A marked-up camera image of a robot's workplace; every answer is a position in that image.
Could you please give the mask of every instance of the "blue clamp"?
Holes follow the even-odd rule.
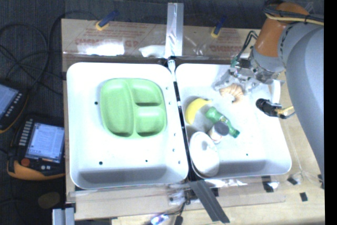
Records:
[[[212,37],[218,37],[219,34],[220,34],[220,29],[223,25],[223,23],[226,21],[227,19],[227,16],[226,15],[223,15],[220,19],[220,21],[216,24],[216,26],[213,28],[212,30],[212,33],[211,33],[211,36]]]
[[[103,29],[107,28],[109,26],[109,22],[113,21],[119,14],[119,11],[116,9],[113,12],[110,12],[102,20],[96,23],[97,30],[102,31]]]

